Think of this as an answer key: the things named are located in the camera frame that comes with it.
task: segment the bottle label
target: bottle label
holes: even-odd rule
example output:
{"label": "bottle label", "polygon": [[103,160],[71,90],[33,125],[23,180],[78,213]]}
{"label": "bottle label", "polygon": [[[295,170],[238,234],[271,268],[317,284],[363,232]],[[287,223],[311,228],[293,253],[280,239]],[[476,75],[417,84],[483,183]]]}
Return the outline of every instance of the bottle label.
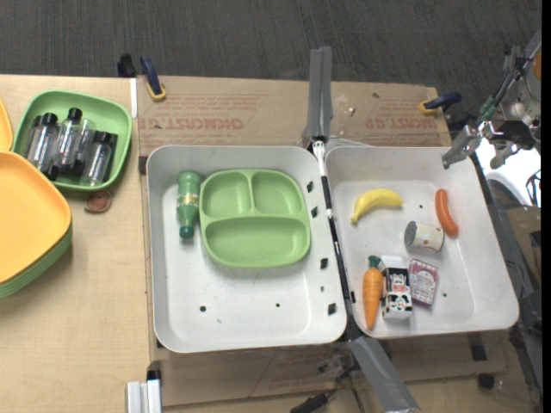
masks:
{"label": "bottle label", "polygon": [[179,194],[178,195],[178,201],[177,206],[184,207],[187,205],[191,205],[192,207],[198,208],[199,207],[199,196],[197,194],[193,193],[187,193],[187,194]]}

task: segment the cow print carton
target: cow print carton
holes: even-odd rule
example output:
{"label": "cow print carton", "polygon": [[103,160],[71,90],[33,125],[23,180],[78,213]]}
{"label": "cow print carton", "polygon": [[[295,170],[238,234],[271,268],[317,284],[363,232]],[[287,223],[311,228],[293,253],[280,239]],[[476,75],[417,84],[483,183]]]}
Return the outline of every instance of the cow print carton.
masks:
{"label": "cow print carton", "polygon": [[382,289],[382,316],[403,320],[412,314],[412,293],[407,266],[402,257],[382,256],[379,263],[384,281]]}

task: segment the stack of plates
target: stack of plates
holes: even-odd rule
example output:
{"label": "stack of plates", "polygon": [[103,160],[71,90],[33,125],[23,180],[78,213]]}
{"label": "stack of plates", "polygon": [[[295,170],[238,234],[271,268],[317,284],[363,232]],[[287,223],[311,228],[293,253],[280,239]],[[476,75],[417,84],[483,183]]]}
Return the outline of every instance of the stack of plates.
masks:
{"label": "stack of plates", "polygon": [[24,157],[9,152],[11,130],[0,102],[0,298],[25,287],[71,244],[71,209]]}

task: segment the yellow bowl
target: yellow bowl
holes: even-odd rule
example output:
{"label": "yellow bowl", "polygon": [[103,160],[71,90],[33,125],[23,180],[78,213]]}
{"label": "yellow bowl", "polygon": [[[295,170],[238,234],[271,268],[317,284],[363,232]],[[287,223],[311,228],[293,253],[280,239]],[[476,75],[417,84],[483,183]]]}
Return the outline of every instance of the yellow bowl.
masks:
{"label": "yellow bowl", "polygon": [[0,151],[0,284],[30,268],[67,233],[71,209],[24,157]]}

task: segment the green bottle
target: green bottle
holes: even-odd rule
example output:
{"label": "green bottle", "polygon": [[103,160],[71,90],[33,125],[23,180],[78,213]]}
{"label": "green bottle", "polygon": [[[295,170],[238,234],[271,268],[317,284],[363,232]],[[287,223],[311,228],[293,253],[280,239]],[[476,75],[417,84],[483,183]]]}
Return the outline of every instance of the green bottle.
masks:
{"label": "green bottle", "polygon": [[200,177],[193,171],[184,171],[178,176],[178,201],[176,211],[180,219],[180,237],[190,239],[199,217]]}

